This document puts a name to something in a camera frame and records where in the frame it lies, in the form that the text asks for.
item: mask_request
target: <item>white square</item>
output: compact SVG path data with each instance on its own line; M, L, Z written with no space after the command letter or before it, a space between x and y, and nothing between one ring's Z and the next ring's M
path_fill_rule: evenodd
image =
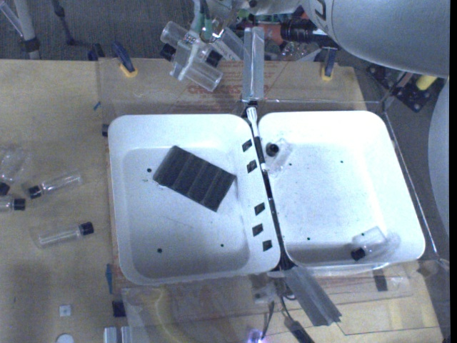
M61 317L70 317L71 316L71 305L59 306L59 314Z

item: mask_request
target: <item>table surface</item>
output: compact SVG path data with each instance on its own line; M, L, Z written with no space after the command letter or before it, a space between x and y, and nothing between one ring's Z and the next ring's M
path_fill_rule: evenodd
M162 60L142 60L142 64L154 70L164 65ZM315 72L316 65L303 67ZM336 78L340 73L346 90L357 88L353 72L336 67ZM167 69L156 74L161 85L165 82L185 90L185 84L167 76ZM31 161L23 178L78 167L85 180L70 194L37 199L28 203L25 212L0 216L1 342L31 338L54 342L63 333L72 334L75 342L101 342L104 327L126 324L125 319L112 316L114 296L109 294L105 277L106 265L114 258L106 139L101 135L96 78L94 62L0 61L0 146L13 142L30 151ZM314 96L318 89L313 87ZM14 184L11 192L21 194L20 184ZM31 227L87 221L94 224L93 235L50 249L37 249L29 234ZM404 269L412 296L339 305L343 325L310 327L307 332L316 342L441 342L417 264L407 264ZM71 316L60 317L59 306L66 304L72 307ZM357 334L360 326L373 325L379 319L386 320L384 332L375 328L371 333ZM269 336L268 342L296 340L291 334L278 333Z

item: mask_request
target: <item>yellow clamp pad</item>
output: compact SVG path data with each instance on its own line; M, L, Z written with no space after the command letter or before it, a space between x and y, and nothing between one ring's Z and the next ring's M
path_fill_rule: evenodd
M135 69L135 71L133 71L133 72L130 72L129 70L127 70L127 68L123 64L119 64L119 68L121 69L121 71L124 73L125 76L130 77L130 78L135 77L138 74L137 69Z
M417 79L416 86L419 90L427 90L430 85L435 82L435 80L437 80L436 76L422 75L419 79Z
M333 70L331 71L331 75L330 76L326 76L326 67L325 66L322 66L321 67L321 78L322 80L324 81L330 81L333 79Z

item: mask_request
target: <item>white tray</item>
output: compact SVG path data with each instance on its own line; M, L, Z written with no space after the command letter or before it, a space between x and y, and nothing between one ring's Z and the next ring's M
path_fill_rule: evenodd
M385 124L366 111L267 114L263 146L292 149L270 177L286 253L315 271L378 267L419 258L425 241ZM109 127L121 270L135 284L257 274L280 249L248 124L230 114L123 116ZM152 176L172 146L235 174L217 212L159 186ZM247 172L247 164L257 167ZM256 215L254 209L265 209ZM253 232L261 225L259 234ZM390 251L351 258L353 237L378 227Z

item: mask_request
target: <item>dark floor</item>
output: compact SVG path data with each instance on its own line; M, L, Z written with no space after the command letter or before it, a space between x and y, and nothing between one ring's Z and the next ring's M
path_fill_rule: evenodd
M5 0L12 8L12 0ZM162 47L161 30L170 20L189 26L191 0L60 0L66 11L69 28L78 45L65 44L64 32L54 15L50 0L28 0L36 34L41 42L41 58L49 60L87 60L92 44L99 43L108 56L114 40L120 41L132 57L157 58ZM23 59L18 35L0 14L0 59ZM367 63L341 52L338 61L353 66L366 100L379 100L384 90L366 76ZM431 100L415 113L394 101L388 115L411 173L438 256L449 259L449 238L439 217L428 175L428 129L435 101ZM429 247L424 259L435 258ZM450 334L449 276L444 269L427 277L443 334Z

